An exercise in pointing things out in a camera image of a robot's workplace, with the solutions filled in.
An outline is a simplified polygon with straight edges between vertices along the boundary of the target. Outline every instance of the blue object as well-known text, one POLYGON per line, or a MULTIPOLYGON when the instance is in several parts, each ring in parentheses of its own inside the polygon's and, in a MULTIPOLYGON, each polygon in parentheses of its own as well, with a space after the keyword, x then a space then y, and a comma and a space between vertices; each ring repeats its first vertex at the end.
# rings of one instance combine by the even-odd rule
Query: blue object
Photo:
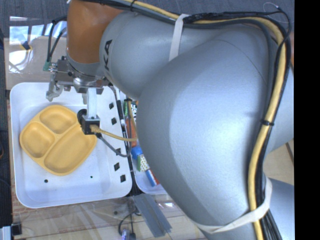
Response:
POLYGON ((138 156, 141 154, 143 154, 143 152, 140 146, 135 146, 131 149, 131 155, 133 159, 137 160, 138 156))

